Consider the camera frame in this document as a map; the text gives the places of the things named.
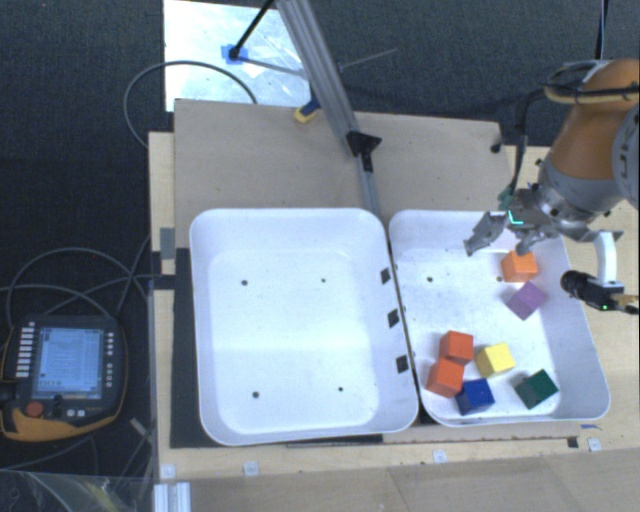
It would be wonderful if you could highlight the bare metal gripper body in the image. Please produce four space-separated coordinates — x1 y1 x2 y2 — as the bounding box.
503 186 597 243

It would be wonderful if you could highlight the orange cube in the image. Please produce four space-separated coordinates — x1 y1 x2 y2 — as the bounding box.
500 249 540 284
438 330 475 365
425 357 467 399

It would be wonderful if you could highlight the purple cube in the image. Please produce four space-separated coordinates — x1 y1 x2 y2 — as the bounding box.
506 280 548 322

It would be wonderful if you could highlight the white plastic tray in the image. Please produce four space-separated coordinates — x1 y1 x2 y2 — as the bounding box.
188 207 420 447
387 208 612 428

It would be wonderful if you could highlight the yellow cube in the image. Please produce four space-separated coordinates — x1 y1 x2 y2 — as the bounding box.
473 342 517 379

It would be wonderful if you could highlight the green cube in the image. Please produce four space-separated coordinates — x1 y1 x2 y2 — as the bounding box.
513 368 560 411

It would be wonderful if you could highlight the blue cube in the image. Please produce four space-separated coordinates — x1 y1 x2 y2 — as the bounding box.
454 377 497 417

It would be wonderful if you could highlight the brown cardboard board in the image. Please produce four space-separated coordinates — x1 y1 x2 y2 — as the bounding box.
169 98 581 447

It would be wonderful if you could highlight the black cylinder on white bracket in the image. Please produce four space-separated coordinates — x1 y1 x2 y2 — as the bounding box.
559 229 627 312

